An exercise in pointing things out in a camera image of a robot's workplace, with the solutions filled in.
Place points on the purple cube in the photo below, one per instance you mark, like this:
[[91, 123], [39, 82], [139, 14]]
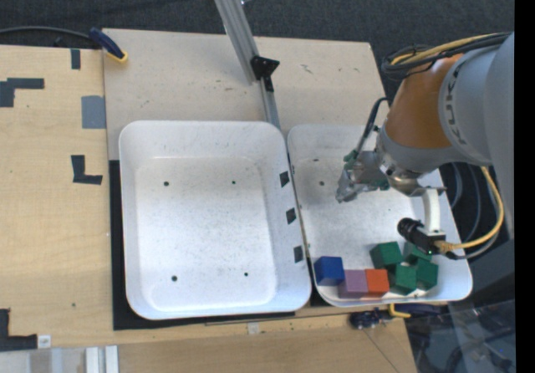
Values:
[[354, 282]]

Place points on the blue cube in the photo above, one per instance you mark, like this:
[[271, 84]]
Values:
[[329, 269]]

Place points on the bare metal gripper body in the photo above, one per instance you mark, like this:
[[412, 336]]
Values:
[[370, 170]]

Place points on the black cylinder on white bracket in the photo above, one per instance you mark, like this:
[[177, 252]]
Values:
[[418, 233]]

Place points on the white plastic tray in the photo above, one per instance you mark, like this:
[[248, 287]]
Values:
[[359, 229], [209, 221]]

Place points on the orange cube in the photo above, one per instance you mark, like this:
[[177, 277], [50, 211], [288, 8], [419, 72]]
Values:
[[377, 280]]

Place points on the pale wood board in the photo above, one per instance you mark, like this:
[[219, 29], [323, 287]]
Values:
[[188, 83]]

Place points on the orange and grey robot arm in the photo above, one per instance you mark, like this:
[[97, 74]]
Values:
[[468, 103]]

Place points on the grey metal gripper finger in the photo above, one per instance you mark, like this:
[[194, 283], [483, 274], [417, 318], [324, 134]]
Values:
[[341, 189], [352, 192]]

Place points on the green cube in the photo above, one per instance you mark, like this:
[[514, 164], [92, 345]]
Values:
[[404, 278], [428, 273], [411, 253], [385, 254]]

